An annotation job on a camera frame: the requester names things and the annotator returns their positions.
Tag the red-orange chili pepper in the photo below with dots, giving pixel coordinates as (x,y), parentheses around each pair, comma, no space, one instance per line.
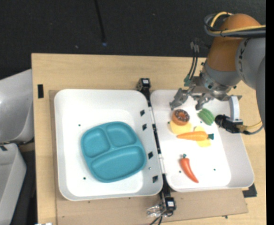
(188,169)

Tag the thin black and white rod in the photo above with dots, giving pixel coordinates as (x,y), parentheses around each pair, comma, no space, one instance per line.
(156,137)

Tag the black cylinder on white bracket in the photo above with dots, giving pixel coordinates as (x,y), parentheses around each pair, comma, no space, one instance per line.
(228,123)

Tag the orange carrot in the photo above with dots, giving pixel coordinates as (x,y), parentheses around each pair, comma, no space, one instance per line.
(193,135)

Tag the green ribbed toy vegetable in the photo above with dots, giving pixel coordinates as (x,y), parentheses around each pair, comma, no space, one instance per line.
(206,116)

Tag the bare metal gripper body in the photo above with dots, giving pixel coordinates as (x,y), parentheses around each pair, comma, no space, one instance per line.
(213,90)

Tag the blue divided plate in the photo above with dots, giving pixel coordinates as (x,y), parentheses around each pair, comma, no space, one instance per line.
(114,153)

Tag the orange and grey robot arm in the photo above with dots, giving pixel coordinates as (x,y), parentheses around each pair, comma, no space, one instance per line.
(226,50)

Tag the brown frosted doughnut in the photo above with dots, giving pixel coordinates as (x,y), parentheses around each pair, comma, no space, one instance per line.
(180,117)

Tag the yellow toy food piece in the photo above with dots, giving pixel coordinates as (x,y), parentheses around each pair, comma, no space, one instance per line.
(203,144)
(180,128)

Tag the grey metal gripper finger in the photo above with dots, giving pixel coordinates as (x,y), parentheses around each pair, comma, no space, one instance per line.
(178,99)
(202,102)

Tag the white plastic tray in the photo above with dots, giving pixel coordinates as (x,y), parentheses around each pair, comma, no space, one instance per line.
(71,172)
(209,163)

